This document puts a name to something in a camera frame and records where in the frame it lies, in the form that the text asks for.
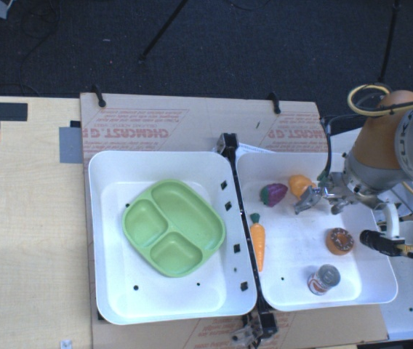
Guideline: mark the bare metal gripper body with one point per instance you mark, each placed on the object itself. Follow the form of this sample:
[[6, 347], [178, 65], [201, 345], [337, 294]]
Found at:
[[342, 187]]

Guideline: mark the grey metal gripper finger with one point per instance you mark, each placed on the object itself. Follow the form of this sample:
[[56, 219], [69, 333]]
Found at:
[[310, 198], [340, 206]]

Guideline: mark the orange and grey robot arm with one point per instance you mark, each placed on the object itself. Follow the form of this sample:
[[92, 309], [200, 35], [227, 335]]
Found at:
[[377, 140]]

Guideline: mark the orange toy pepper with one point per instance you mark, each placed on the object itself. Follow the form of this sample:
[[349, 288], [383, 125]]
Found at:
[[298, 184]]

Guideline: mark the purple grapes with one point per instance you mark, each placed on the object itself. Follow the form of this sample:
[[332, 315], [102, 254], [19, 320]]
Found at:
[[275, 194]]

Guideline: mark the brown doughnut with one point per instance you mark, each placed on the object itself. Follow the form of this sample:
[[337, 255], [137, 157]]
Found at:
[[339, 242]]

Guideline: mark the white plastic tray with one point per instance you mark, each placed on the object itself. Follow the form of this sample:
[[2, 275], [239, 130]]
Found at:
[[297, 238], [177, 304]]

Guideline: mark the orange carrot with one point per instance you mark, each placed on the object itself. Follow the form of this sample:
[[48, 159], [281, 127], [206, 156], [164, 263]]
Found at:
[[258, 240]]

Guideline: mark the small red and white can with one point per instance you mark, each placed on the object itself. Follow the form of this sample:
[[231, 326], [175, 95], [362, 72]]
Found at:
[[322, 280]]

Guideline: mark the brown cardboard board, red print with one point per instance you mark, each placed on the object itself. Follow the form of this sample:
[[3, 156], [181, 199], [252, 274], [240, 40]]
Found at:
[[192, 126]]

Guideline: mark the green divided plate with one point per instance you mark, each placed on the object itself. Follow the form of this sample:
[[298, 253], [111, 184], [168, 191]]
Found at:
[[173, 227]]

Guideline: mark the black cylinder on white bracket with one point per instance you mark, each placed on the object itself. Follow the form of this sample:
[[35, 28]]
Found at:
[[377, 241]]

